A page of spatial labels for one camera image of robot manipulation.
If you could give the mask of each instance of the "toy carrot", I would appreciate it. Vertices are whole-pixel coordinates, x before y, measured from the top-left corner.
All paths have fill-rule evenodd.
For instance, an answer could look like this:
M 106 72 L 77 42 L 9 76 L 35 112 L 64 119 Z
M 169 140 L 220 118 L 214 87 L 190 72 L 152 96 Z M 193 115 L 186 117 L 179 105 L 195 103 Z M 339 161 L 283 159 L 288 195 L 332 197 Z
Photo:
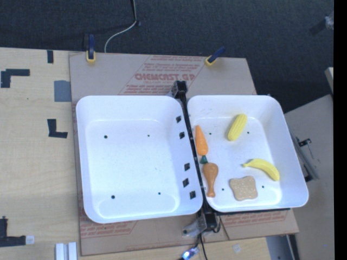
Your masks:
M 197 154 L 204 156 L 208 152 L 208 146 L 205 136 L 201 130 L 201 127 L 197 125 L 195 127 L 195 145 Z

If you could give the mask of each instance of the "white cable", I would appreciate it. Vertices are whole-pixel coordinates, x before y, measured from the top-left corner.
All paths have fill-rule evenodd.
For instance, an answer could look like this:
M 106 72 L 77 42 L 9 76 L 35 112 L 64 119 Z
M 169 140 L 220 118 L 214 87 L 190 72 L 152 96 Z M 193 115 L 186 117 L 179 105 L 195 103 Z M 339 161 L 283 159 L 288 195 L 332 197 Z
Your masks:
M 110 42 L 111 39 L 113 39 L 114 37 L 124 33 L 124 32 L 127 32 L 128 30 L 130 30 L 131 28 L 133 28 L 135 26 L 135 24 L 137 23 L 137 15 L 136 15 L 136 3 L 135 3 L 135 0 L 133 0 L 133 7 L 134 7 L 134 16 L 135 16 L 135 21 L 128 27 L 126 28 L 125 30 L 121 31 L 121 32 L 118 32 L 118 33 L 115 33 L 113 36 L 111 36 L 105 43 L 105 47 L 104 47 L 104 52 L 107 53 L 107 45 L 108 43 Z

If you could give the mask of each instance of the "yellow banana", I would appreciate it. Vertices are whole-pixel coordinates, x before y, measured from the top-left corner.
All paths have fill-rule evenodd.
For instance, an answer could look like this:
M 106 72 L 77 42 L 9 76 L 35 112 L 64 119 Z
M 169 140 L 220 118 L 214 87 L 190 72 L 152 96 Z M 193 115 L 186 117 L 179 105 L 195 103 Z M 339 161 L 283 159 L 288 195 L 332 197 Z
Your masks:
M 280 180 L 280 173 L 277 168 L 266 160 L 255 158 L 248 163 L 243 164 L 243 167 L 259 168 L 260 170 L 266 172 L 273 180 Z
M 228 132 L 228 140 L 234 141 L 236 140 L 241 132 L 243 131 L 243 128 L 245 127 L 247 123 L 247 116 L 245 114 L 239 114 L 235 121 L 233 122 L 229 132 Z

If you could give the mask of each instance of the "hole in tray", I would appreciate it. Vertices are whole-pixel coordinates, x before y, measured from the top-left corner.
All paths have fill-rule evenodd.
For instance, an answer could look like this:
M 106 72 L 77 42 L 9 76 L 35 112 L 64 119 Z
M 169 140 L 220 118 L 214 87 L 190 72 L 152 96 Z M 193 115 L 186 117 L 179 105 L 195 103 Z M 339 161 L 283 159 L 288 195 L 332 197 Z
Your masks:
M 191 192 L 189 193 L 189 195 L 190 195 L 190 199 L 193 199 L 193 198 L 196 197 L 195 191 L 191 191 Z
M 185 188 L 189 184 L 188 178 L 185 178 L 182 183 L 183 183 L 183 187 Z

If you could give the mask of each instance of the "dark background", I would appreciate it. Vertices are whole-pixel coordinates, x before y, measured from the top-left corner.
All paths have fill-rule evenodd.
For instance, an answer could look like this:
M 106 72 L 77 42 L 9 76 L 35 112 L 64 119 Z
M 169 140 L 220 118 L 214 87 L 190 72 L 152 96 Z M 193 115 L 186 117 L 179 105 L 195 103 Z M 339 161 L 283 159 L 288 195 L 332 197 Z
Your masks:
M 286 113 L 330 94 L 334 0 L 135 0 L 140 26 L 116 36 L 109 53 L 246 58 L 258 94 Z M 95 49 L 134 21 L 130 0 L 0 0 L 0 47 Z

